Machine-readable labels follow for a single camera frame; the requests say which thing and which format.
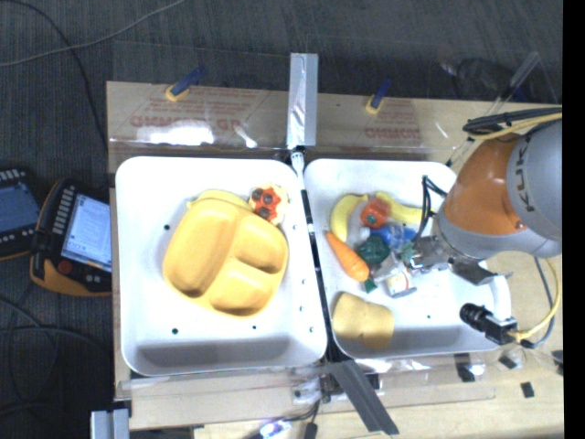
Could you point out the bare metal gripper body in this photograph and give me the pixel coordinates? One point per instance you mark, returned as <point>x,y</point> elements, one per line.
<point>429,252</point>

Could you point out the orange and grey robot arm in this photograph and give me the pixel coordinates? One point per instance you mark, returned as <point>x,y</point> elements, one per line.
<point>484,199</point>

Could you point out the blue and white bottle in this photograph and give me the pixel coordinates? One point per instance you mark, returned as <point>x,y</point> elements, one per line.
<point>393,235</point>

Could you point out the small white can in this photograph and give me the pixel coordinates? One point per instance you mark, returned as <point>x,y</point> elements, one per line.
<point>400,284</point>

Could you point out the green broccoli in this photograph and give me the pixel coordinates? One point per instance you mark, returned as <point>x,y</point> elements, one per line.
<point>372,249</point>

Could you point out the white plastic tray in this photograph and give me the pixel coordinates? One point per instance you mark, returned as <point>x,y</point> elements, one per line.
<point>439,309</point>
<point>151,291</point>

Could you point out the orange red toy pepper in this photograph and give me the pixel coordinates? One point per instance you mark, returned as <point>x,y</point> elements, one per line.
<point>375,212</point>

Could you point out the orange carrot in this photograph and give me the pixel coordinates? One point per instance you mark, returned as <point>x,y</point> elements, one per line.
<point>349,259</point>

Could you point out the yellow bread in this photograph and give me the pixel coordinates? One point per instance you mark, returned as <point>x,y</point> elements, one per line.
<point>361,320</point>

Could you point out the pizza slice with red toppings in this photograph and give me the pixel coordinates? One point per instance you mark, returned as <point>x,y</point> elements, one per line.
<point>269,201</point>

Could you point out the yellow divided plate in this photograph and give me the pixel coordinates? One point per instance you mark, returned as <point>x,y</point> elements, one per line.
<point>215,254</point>

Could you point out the brown cardboard board red print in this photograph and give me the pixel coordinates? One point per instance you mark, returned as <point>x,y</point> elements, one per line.
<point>256,112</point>

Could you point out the black cylinder on white bracket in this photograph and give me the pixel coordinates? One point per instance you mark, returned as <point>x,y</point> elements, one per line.
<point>484,320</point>

